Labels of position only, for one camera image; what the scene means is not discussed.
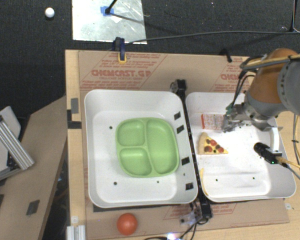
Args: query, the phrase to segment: silver metal plate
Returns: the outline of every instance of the silver metal plate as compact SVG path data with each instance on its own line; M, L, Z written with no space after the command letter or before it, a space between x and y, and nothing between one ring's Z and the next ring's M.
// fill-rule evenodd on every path
M101 8L108 7L112 1L72 0L73 39L113 42L120 37L126 43L145 39L141 0L118 0L113 6L113 13L105 15Z

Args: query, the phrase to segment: pizza slice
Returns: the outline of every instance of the pizza slice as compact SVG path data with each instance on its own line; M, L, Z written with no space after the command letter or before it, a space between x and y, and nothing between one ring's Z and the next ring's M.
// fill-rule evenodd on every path
M214 139L210 138L206 132L203 132L198 142L198 154L228 154L228 151L220 146Z

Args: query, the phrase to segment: pepperoni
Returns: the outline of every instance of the pepperoni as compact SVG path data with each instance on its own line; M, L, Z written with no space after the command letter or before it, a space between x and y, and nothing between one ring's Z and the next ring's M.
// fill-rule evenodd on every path
M204 152L212 152L212 147L210 147L210 146L205 146L205 147L204 147Z
M212 139L212 140L210 140L210 144L211 144L211 146L215 146L215 145L217 145L217 142L214 139Z

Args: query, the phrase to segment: red ball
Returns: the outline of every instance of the red ball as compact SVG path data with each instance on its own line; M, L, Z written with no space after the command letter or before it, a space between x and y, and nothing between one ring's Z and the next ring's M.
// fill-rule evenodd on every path
M138 226L137 219L131 213L122 214L117 222L116 227L122 235L130 236L133 234Z

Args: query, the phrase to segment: green plate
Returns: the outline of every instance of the green plate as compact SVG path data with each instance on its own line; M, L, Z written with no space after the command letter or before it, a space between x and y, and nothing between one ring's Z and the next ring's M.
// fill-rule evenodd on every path
M115 141L120 166L130 176L165 176L179 166L174 130L163 119L125 120L116 128Z

